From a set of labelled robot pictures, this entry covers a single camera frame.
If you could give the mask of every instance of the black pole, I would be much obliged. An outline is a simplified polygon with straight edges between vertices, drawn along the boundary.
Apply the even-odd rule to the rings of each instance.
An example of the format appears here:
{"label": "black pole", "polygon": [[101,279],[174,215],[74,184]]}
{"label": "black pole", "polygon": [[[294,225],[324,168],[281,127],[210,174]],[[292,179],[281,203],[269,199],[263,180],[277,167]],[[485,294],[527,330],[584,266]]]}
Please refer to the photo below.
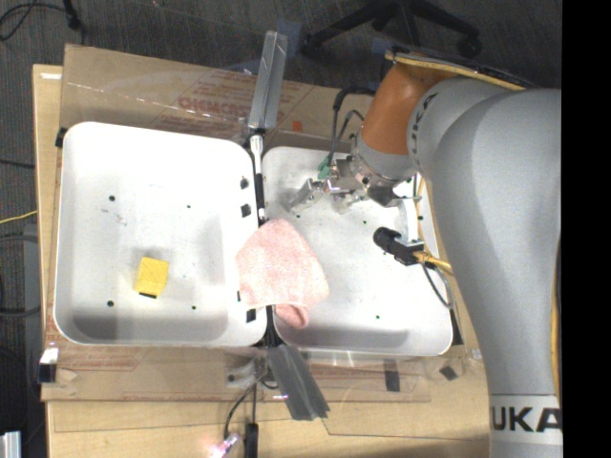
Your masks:
{"label": "black pole", "polygon": [[73,7],[72,0],[62,0],[64,2],[64,9],[68,14],[68,27],[73,31],[76,31],[80,28],[80,20],[78,20],[78,16],[76,15],[76,10]]}

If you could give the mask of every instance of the pink cloth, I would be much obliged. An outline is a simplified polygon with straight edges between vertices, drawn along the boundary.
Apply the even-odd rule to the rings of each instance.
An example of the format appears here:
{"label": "pink cloth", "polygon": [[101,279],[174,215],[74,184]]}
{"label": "pink cloth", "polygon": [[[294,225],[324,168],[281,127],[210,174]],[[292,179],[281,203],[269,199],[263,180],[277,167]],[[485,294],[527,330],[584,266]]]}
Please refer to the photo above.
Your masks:
{"label": "pink cloth", "polygon": [[284,219],[266,222],[236,257],[240,297],[249,308],[275,305],[297,329],[309,323],[308,307],[328,297],[327,277],[316,255]]}

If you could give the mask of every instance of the yellow block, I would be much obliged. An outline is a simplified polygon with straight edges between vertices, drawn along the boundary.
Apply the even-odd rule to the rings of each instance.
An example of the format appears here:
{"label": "yellow block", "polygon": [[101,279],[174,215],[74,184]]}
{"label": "yellow block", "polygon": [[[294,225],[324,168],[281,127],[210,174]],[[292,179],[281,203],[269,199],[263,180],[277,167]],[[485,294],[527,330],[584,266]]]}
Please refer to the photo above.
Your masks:
{"label": "yellow block", "polygon": [[168,282],[170,263],[143,257],[137,268],[134,290],[143,295],[157,297]]}

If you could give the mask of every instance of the office chair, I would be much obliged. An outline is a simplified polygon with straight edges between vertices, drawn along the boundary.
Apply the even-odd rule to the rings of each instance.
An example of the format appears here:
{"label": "office chair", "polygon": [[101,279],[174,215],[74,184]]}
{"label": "office chair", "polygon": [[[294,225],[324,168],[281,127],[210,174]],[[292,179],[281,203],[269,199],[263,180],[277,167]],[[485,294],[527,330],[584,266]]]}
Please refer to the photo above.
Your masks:
{"label": "office chair", "polygon": [[414,16],[464,34],[458,41],[460,54],[466,58],[474,58],[480,52],[482,44],[478,39],[479,31],[467,22],[447,13],[425,0],[373,0],[356,12],[338,20],[321,31],[308,34],[302,46],[302,53],[316,55],[327,40],[350,31],[366,22],[377,31],[381,31],[394,18],[399,30],[409,44],[421,46]]}

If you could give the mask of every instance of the chair wheel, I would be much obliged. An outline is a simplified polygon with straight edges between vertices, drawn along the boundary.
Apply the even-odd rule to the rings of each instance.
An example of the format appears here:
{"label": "chair wheel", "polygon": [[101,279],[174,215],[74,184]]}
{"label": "chair wheel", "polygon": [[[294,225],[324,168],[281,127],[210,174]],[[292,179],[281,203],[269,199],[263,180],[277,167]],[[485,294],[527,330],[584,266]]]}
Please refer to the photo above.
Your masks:
{"label": "chair wheel", "polygon": [[321,45],[312,42],[312,34],[308,34],[304,39],[302,54],[308,57],[317,57],[321,53]]}
{"label": "chair wheel", "polygon": [[482,44],[477,37],[467,36],[458,41],[457,47],[461,56],[472,59],[481,53]]}

